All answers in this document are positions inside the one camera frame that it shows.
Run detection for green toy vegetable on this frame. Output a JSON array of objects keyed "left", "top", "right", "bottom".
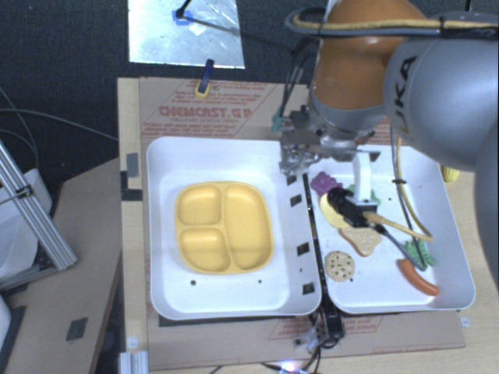
[{"left": 345, "top": 184, "right": 382, "bottom": 206}]

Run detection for round tan biscuit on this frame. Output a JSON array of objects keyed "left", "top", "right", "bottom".
[{"left": 324, "top": 250, "right": 356, "bottom": 284}]

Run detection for brown cardboard board, red print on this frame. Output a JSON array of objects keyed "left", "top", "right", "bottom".
[{"left": 117, "top": 76, "right": 467, "bottom": 372}]

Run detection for yellow banana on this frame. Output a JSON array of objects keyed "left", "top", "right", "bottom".
[{"left": 319, "top": 192, "right": 354, "bottom": 230}]

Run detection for white plastic tray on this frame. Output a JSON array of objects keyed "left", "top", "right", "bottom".
[
  {"left": 146, "top": 136, "right": 323, "bottom": 321},
  {"left": 307, "top": 143, "right": 477, "bottom": 315}
]

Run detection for purple grapes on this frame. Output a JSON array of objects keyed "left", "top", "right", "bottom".
[{"left": 310, "top": 171, "right": 345, "bottom": 196}]

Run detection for yellow divided plate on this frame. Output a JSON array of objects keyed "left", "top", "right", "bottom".
[{"left": 174, "top": 181, "right": 274, "bottom": 276}]

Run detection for tan bread slice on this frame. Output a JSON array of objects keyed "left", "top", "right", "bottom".
[{"left": 338, "top": 226, "right": 384, "bottom": 258}]

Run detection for black block with thin wires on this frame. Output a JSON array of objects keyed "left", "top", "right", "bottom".
[{"left": 324, "top": 312, "right": 346, "bottom": 340}]

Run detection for green broccoli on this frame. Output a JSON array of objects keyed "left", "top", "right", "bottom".
[{"left": 404, "top": 238, "right": 436, "bottom": 269}]

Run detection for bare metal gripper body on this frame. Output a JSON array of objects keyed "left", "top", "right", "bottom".
[{"left": 278, "top": 107, "right": 382, "bottom": 164}]

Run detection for yellow toy corn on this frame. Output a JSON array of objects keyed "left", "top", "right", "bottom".
[{"left": 440, "top": 163, "right": 462, "bottom": 183}]

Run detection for orange sausage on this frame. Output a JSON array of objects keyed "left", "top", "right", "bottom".
[{"left": 396, "top": 258, "right": 440, "bottom": 297}]

